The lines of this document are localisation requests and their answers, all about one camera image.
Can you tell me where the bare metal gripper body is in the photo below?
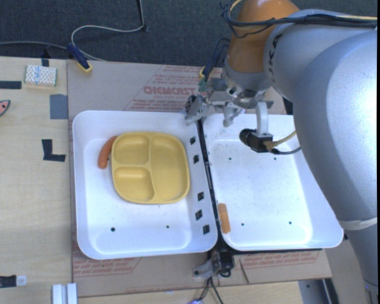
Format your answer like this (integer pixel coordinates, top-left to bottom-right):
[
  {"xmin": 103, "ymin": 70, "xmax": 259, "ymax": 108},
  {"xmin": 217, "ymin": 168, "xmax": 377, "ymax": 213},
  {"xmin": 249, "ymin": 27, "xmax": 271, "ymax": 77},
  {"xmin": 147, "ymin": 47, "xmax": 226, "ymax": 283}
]
[{"xmin": 205, "ymin": 77, "xmax": 274, "ymax": 112}]

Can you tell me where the yellow divided plate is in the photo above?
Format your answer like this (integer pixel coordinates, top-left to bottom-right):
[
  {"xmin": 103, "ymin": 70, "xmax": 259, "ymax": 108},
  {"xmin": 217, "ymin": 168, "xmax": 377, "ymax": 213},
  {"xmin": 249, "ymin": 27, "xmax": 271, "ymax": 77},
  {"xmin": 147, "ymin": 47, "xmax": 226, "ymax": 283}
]
[{"xmin": 110, "ymin": 131, "xmax": 191, "ymax": 206}]

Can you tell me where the brown cardboard board, red print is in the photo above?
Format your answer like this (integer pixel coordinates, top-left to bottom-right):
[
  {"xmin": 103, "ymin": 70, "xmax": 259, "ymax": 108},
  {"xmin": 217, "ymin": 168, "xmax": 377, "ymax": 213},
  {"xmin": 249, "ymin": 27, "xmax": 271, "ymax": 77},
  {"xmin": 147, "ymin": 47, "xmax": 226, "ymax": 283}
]
[{"xmin": 66, "ymin": 58, "xmax": 333, "ymax": 298}]

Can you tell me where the white plastic tray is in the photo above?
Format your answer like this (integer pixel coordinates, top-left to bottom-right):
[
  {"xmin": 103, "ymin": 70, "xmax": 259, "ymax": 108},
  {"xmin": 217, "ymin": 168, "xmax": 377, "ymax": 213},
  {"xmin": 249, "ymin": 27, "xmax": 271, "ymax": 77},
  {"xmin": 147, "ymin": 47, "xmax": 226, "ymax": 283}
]
[
  {"xmin": 202, "ymin": 112, "xmax": 345, "ymax": 253},
  {"xmin": 72, "ymin": 110, "xmax": 219, "ymax": 261}
]

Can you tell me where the orange flat biscuit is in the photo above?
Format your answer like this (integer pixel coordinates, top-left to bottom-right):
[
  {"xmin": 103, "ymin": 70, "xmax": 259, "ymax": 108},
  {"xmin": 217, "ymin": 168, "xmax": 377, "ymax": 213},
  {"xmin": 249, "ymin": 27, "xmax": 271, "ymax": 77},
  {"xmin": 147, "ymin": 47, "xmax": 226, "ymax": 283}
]
[{"xmin": 217, "ymin": 202, "xmax": 232, "ymax": 235}]

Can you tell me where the orange sausage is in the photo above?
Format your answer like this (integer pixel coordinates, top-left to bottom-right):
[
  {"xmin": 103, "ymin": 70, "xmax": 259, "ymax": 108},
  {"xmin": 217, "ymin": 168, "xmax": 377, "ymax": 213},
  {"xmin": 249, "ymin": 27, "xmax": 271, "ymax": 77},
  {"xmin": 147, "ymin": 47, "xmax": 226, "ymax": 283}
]
[{"xmin": 97, "ymin": 135, "xmax": 119, "ymax": 170}]

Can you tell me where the black cylinder on white bracket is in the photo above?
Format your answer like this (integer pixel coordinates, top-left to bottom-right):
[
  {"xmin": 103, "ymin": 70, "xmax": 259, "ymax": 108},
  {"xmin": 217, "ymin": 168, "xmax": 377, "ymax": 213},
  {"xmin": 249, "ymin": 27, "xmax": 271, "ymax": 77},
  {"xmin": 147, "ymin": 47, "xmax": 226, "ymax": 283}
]
[{"xmin": 239, "ymin": 101, "xmax": 275, "ymax": 153}]

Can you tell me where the black block with thin wires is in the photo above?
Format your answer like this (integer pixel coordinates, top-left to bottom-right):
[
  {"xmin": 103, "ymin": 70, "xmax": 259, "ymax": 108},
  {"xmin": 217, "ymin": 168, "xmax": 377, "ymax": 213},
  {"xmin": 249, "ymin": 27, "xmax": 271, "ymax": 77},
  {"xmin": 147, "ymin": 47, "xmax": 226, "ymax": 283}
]
[{"xmin": 208, "ymin": 248, "xmax": 236, "ymax": 277}]

